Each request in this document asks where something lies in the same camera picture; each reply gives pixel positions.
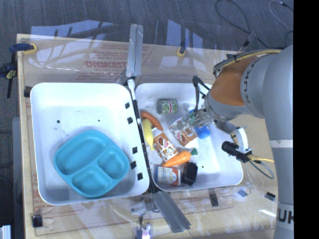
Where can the blue cube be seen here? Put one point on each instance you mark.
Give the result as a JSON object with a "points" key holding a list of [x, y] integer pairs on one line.
{"points": [[204, 133]]}

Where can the green patterned can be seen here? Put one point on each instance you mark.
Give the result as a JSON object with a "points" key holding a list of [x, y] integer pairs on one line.
{"points": [[168, 106]]}

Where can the orange carrot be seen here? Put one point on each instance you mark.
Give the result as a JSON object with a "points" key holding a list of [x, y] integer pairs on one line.
{"points": [[178, 158]]}

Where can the brown cardboard board red print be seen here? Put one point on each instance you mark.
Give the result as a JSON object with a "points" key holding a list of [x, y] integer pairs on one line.
{"points": [[74, 58]]}

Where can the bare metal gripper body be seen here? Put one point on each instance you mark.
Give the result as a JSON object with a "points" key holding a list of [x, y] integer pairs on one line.
{"points": [[204, 118]]}

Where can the orange and white carton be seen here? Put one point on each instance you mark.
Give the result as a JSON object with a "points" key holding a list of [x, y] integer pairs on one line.
{"points": [[164, 147], [183, 133]]}

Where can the orange sausage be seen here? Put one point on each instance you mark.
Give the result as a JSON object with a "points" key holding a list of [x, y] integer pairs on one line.
{"points": [[153, 119]]}

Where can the black box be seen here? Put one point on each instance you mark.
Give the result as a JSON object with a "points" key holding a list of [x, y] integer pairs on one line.
{"points": [[190, 173]]}

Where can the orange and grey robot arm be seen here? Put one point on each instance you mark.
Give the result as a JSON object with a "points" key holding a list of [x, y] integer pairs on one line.
{"points": [[264, 83]]}

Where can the blue divided plate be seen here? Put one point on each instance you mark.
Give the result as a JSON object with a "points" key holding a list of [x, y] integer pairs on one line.
{"points": [[87, 158]]}

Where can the yellow banana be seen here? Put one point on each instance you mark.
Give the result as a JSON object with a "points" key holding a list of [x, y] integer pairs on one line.
{"points": [[147, 133]]}

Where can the black cylinder on white bracket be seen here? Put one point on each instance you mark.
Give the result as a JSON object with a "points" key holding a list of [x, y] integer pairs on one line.
{"points": [[231, 148]]}

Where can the white plastic tray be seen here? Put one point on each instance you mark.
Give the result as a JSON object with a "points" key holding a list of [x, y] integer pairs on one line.
{"points": [[82, 101], [219, 168]]}

